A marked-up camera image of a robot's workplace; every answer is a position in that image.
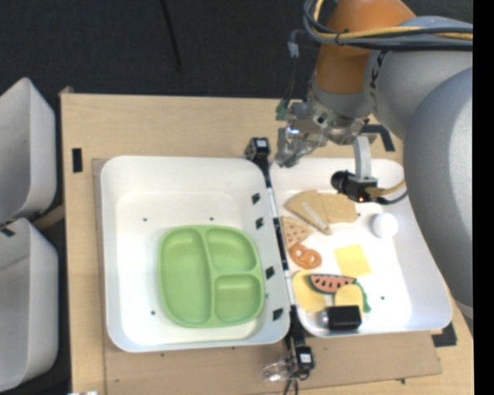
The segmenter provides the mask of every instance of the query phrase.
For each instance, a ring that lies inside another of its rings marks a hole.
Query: toy bread slice
[[[299,244],[307,239],[313,233],[311,228],[298,218],[282,216],[281,223],[284,241],[288,250],[295,244]]]
[[[355,202],[346,195],[340,193],[321,193],[320,198],[322,199],[328,221],[331,224],[354,222],[357,220],[358,215]]]
[[[306,190],[298,193],[287,201],[285,207],[319,231],[326,235],[331,235],[328,216],[324,210],[320,193],[316,190]]]

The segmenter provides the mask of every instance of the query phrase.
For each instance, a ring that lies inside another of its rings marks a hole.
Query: pretzel
[[[316,250],[306,248],[303,244],[295,244],[291,247],[289,255],[294,263],[304,269],[313,269],[322,263],[320,253]]]

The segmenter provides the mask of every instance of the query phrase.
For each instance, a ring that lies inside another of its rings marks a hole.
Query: yellow square
[[[340,272],[346,277],[358,278],[371,273],[371,267],[360,244],[334,250]]]

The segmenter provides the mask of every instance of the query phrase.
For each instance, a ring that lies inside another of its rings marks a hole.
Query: green plate
[[[191,328],[248,322],[259,315],[265,299],[252,239],[223,225],[168,230],[159,244],[158,281],[168,316]]]

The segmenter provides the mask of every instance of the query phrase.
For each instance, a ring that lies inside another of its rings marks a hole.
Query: watermelon slice
[[[321,293],[334,294],[343,286],[353,284],[357,279],[343,275],[313,273],[308,276],[313,288]]]

